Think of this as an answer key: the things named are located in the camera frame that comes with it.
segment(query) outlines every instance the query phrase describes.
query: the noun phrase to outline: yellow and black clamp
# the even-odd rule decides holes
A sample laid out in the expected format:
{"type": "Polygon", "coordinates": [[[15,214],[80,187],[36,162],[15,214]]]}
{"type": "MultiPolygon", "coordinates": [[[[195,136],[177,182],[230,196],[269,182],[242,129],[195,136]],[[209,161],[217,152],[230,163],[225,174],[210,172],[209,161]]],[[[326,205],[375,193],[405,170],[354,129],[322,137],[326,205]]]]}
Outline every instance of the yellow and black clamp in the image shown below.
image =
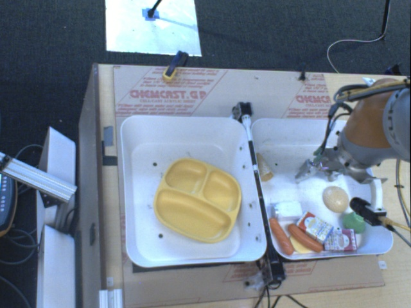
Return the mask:
{"type": "Polygon", "coordinates": [[[168,66],[163,74],[162,78],[165,79],[166,81],[170,81],[172,78],[174,78],[175,73],[177,72],[177,66],[186,66],[188,59],[188,54],[183,53],[182,51],[178,51],[177,54],[174,56],[173,60],[170,63],[170,66],[168,66]]]}

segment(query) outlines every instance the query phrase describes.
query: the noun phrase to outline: black pole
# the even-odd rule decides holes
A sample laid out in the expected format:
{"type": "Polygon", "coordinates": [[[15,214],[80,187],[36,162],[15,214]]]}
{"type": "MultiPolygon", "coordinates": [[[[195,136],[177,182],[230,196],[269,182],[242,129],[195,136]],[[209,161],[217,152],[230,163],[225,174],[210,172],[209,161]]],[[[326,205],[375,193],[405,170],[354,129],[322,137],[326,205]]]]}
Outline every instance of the black pole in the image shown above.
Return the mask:
{"type": "Polygon", "coordinates": [[[383,18],[383,27],[381,30],[381,35],[385,37],[385,32],[387,30],[387,23],[388,23],[388,14],[390,11],[390,2],[391,0],[385,0],[385,10],[384,10],[384,18],[383,18]]]}
{"type": "Polygon", "coordinates": [[[151,8],[148,12],[147,12],[147,16],[149,16],[149,18],[153,18],[154,16],[154,12],[157,9],[157,7],[159,6],[160,2],[162,0],[157,0],[157,2],[155,3],[155,5],[153,6],[153,8],[151,8]]]}

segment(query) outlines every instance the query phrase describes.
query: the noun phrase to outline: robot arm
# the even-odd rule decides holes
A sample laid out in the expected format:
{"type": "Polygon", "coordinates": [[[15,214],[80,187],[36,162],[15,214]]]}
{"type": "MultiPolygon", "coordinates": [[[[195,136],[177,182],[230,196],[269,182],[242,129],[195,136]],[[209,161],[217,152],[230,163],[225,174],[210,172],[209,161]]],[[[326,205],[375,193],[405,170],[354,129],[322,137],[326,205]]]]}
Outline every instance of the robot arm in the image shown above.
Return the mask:
{"type": "Polygon", "coordinates": [[[339,107],[347,107],[345,101],[359,102],[339,134],[336,148],[325,147],[327,129],[323,145],[314,160],[302,165],[297,182],[323,171],[329,180],[344,174],[366,184],[374,180],[367,169],[383,160],[410,161],[410,80],[382,79],[366,89],[341,88],[334,99],[330,120],[339,107]]]}

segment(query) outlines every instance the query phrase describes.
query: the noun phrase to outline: toy sausage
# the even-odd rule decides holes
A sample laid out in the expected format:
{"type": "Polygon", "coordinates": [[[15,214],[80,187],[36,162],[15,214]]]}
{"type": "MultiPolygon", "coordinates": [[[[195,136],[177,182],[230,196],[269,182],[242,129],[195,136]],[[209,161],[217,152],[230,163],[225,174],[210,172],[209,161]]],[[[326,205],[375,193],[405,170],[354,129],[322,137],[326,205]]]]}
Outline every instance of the toy sausage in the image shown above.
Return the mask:
{"type": "Polygon", "coordinates": [[[309,248],[316,252],[321,252],[323,247],[321,243],[317,242],[316,240],[312,239],[310,236],[304,233],[297,225],[291,224],[288,225],[288,231],[290,232],[293,237],[304,245],[306,248],[309,248]]]}
{"type": "Polygon", "coordinates": [[[287,255],[292,254],[294,252],[293,244],[291,244],[290,239],[285,234],[276,218],[270,218],[270,228],[284,253],[287,255]]]}

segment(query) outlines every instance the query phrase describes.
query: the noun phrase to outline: white container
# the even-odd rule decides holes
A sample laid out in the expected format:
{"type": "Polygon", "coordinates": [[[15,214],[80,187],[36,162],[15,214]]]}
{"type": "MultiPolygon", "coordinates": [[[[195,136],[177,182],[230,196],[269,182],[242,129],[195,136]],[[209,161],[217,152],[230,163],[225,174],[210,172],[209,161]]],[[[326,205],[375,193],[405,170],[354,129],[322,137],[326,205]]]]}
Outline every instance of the white container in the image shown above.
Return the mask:
{"type": "MultiPolygon", "coordinates": [[[[313,152],[320,146],[326,131],[327,121],[311,119],[259,119],[252,125],[252,134],[256,152],[262,154],[266,163],[274,172],[274,177],[262,182],[266,206],[281,201],[299,201],[304,211],[310,211],[319,218],[331,223],[335,228],[342,226],[342,218],[352,210],[347,208],[342,214],[330,211],[322,201],[322,192],[328,186],[339,186],[349,198],[360,197],[371,202],[373,196],[382,196],[381,182],[373,181],[361,185],[349,176],[340,175],[334,182],[329,182],[324,173],[295,182],[295,175],[307,158],[313,158],[313,152]]],[[[337,144],[337,130],[342,130],[344,121],[337,121],[328,139],[328,147],[337,144]]],[[[286,231],[291,221],[282,221],[280,225],[286,231]]],[[[372,227],[366,224],[365,232],[356,235],[358,249],[355,252],[326,252],[285,254],[272,238],[276,250],[287,259],[319,259],[351,255],[376,255],[388,252],[392,247],[392,234],[382,226],[372,227]]]]}
{"type": "Polygon", "coordinates": [[[119,182],[125,201],[126,248],[137,265],[151,268],[185,264],[246,262],[265,252],[261,209],[244,127],[222,117],[136,115],[120,129],[119,182]],[[240,211],[229,236],[201,243],[172,231],[156,217],[155,192],[168,166],[195,158],[237,179],[240,211]]]}

